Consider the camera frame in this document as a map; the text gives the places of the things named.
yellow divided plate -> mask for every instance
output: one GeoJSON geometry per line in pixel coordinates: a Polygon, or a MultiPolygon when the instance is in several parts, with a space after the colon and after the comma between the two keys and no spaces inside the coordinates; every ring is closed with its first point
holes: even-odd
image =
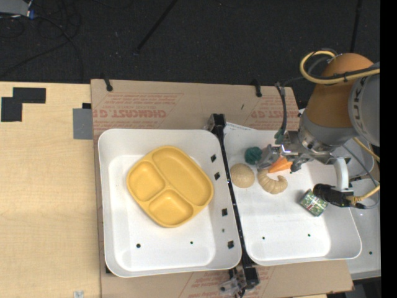
{"type": "Polygon", "coordinates": [[[177,227],[210,203],[213,185],[202,168],[174,146],[159,147],[134,164],[127,188],[159,225],[177,227]]]}

